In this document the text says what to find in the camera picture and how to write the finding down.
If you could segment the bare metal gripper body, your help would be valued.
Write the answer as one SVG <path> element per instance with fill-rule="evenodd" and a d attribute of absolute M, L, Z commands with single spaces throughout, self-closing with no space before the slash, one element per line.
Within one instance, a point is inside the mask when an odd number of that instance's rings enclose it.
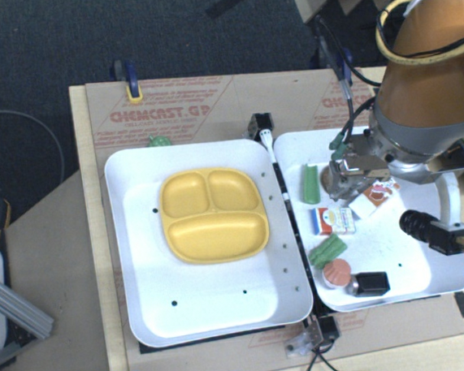
<path fill-rule="evenodd" d="M 327 165 L 327 181 L 332 200 L 349 200 L 373 183 L 390 180 L 394 144 L 382 133 L 362 132 L 348 140 L 340 134 L 328 147 L 331 160 Z"/>

